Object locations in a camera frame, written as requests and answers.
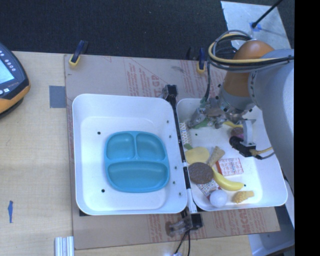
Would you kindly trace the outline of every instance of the black carpet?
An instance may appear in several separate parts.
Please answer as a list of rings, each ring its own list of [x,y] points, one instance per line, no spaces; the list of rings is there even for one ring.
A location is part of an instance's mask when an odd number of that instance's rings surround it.
[[[277,1],[229,2],[272,6]],[[227,31],[220,0],[0,3],[0,42],[12,51],[71,54],[79,41],[85,40],[86,54],[91,55],[185,59],[190,47],[207,49]],[[295,0],[283,0],[277,8],[294,49]]]

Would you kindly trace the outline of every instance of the device screen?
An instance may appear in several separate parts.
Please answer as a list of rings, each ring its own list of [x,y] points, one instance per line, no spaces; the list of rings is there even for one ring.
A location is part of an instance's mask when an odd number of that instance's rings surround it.
[[[0,61],[0,84],[14,79],[14,76],[7,69],[5,64]]]

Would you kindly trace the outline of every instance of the white egg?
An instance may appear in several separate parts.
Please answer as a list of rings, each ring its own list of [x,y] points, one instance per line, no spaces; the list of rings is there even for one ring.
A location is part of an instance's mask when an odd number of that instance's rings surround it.
[[[227,203],[227,199],[227,193],[221,189],[213,191],[210,195],[210,203],[217,208],[224,206]]]

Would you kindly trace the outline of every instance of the wooden table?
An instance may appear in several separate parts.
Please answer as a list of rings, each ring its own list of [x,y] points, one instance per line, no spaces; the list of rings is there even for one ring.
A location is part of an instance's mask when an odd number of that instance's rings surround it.
[[[50,86],[65,86],[64,55],[14,52],[29,76],[23,102],[0,119],[0,255],[53,256],[73,235],[66,108],[50,108]],[[8,206],[13,202],[12,222]],[[179,242],[76,250],[76,256],[171,256]],[[188,241],[180,250],[187,255]],[[250,256],[247,235],[191,241],[190,255]]]

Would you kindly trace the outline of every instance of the chocolate cookie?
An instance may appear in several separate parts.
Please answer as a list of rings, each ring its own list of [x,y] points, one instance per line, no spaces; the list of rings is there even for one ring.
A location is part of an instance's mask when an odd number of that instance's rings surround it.
[[[203,162],[195,162],[188,167],[190,180],[196,184],[206,184],[214,177],[212,168]]]

